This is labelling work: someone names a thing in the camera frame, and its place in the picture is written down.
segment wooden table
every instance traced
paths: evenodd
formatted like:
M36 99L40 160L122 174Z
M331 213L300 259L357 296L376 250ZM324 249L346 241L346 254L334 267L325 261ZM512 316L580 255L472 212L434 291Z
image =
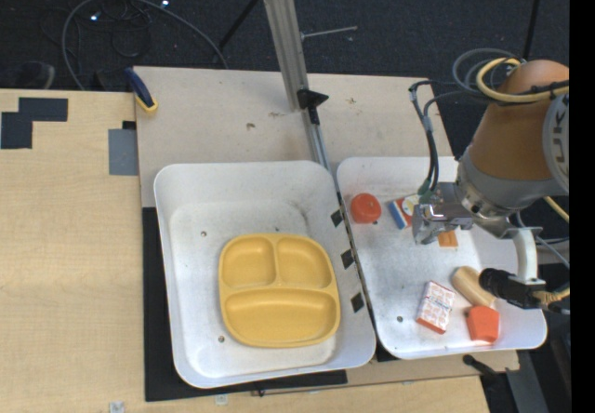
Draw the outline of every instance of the wooden table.
M164 116L168 112L162 90L167 87L164 75L169 71L139 68L163 106L157 117L161 110ZM240 92L244 90L242 80L244 87L250 87L254 77L262 76L199 70L185 74L190 79L178 78L176 84L198 79L208 86L218 85L220 80L228 86L236 85ZM266 78L278 86L284 98L281 76L269 74ZM163 81L160 86L154 83L156 79ZM312 90L324 92L334 85L345 85L341 86L340 96L345 102L344 114L336 118L338 124L344 122L343 116L349 111L352 120L367 116L365 101L358 99L359 93L350 92L349 82L353 80L321 75L320 81L327 84L325 88L320 87L322 82L314 84L318 81L318 76L311 77ZM411 80L371 78L365 82L370 94L375 92L375 87L382 88L382 84L401 91L401 99L393 97L398 107L390 109L390 116L394 117L395 126L399 125L398 119L416 130L418 122L411 122L412 108L406 96ZM113 175L108 149L110 130L121 129L123 121L137 120L134 98L131 93L2 89L0 112L18 112L20 98L67 100L68 120L35 121L32 148L0 150L3 410L107 412L110 402L121 401L126 412L220 412L218 400L226 401L236 411L259 412L370 411L370 405L378 412L489 411L478 372L465 366L456 355L418 361L373 360L348 371L347 385L316 392L277 391L263 397L245 392L224 398L203 396L146 402L141 175L148 169L141 170L141 175ZM377 115L385 112L377 109ZM321 108L320 114L324 124L332 124L332 105L324 111ZM269 113L260 116L271 119L272 123L281 118ZM439 122L437 110L432 118ZM254 120L250 119L257 129L263 127ZM449 150L447 140L442 126L436 127L439 150L445 154ZM245 124L242 130L246 137ZM143 148L148 139L142 140L141 132L142 167ZM336 141L331 131L326 133L329 151L333 151ZM401 142L407 145L405 137ZM398 152L399 146L393 149ZM423 143L418 149L425 150ZM334 161L343 156L340 151L333 153ZM485 352L475 356L496 371L519 367L515 352Z

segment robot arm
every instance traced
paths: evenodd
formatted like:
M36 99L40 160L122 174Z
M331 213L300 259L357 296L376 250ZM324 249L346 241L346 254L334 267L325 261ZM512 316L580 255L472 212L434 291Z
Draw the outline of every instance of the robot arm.
M539 198L569 193L569 69L550 60L518 64L494 91L479 71L478 87L491 102L458 165L454 182L440 182L427 203L415 206L417 244L439 233L474 224L500 239L512 239L519 259L516 274L485 269L480 284L524 309L543 305L544 281L537 278L534 236L541 228L519 228L509 216Z

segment yellow plate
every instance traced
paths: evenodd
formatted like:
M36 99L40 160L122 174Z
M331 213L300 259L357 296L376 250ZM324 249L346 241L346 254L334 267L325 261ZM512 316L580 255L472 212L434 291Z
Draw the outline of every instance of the yellow plate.
M338 329L335 272L324 248L309 237L235 237L221 251L218 277L223 321L244 344L301 347Z

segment black floor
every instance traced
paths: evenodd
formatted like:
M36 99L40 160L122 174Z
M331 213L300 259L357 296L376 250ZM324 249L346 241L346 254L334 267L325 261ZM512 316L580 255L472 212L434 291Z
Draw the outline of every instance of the black floor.
M166 0L167 6L164 1L0 0L4 49L0 65L48 62L57 70L52 88L72 90L127 90L123 69L134 65L279 70L261 0ZM570 0L295 0L295 4L304 34L357 26L306 37L309 73L427 77L436 81L432 87L440 95L452 90L443 83L453 83L455 60L472 49L505 50L529 60L569 64ZM464 97L445 98L438 105L453 153L460 156L484 106ZM568 197L556 201L569 210ZM569 236L568 224L542 202L522 214L527 224L544 227L544 238ZM569 280L565 269L544 275L552 284ZM559 371L548 349L551 340L565 339L566 333L570 358L568 319L556 317L550 322L553 329L546 345L532 353L537 373L554 367ZM570 403L558 401L561 396L552 393L552 385L563 381L549 382L553 376L549 373L539 376L550 411L570 411L566 409ZM493 411L508 410L493 406Z

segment tan cylinder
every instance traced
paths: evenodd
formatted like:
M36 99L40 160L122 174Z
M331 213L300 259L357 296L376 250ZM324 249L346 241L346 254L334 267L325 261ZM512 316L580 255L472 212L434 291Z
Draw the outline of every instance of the tan cylinder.
M480 274L470 266L458 268L451 283L473 305L491 307L496 300L495 296L480 286Z
M517 67L498 92L518 94L569 78L569 69L551 60L533 60ZM471 144L469 157L487 175L507 180L552 177L543 154L542 127L550 100L527 104L490 104Z

